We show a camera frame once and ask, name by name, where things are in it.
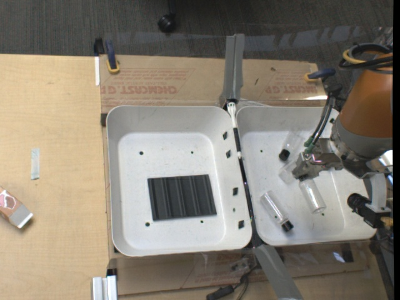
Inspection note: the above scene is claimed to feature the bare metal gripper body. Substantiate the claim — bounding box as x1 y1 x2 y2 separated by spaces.
312 137 394 179

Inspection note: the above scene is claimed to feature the black cylinder on white bracket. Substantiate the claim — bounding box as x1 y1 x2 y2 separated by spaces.
346 167 394 230

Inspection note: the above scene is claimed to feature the black ribbed flat panel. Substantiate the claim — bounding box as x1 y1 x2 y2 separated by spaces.
147 174 218 222

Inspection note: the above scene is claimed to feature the thin black and white rod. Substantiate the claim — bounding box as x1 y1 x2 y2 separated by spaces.
227 101 261 247

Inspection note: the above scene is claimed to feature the white plastic tray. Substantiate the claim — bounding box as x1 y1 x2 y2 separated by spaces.
235 105 378 248
105 105 253 258

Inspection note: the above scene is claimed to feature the brown and grey carton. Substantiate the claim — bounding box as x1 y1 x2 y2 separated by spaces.
0 186 34 229

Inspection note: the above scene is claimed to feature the clear plastic bottle black cap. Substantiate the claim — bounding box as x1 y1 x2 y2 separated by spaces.
278 132 303 162
259 190 295 233

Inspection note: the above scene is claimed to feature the clear plastic bottle without cap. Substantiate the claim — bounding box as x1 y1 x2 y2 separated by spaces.
278 162 298 184
297 179 328 215

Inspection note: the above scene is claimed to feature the brown cardboard board red print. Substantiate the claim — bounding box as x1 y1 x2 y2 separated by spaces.
99 54 373 296

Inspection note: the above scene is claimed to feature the black block with thin wires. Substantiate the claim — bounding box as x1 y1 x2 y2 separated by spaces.
206 285 236 300

